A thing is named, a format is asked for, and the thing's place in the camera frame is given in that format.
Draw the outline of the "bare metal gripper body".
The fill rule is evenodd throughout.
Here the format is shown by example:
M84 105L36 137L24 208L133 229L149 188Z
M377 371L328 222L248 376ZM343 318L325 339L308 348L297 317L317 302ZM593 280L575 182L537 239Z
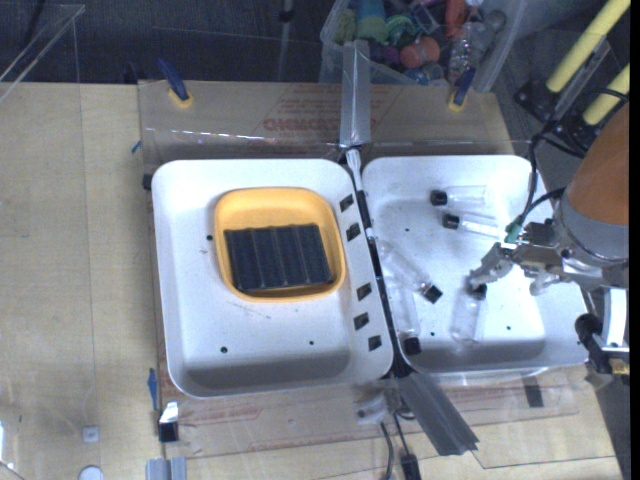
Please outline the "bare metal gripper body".
M586 292L629 287L628 229L620 225L591 220L584 227L568 227L559 219L531 222L511 258L532 279L529 290L534 296L569 282Z

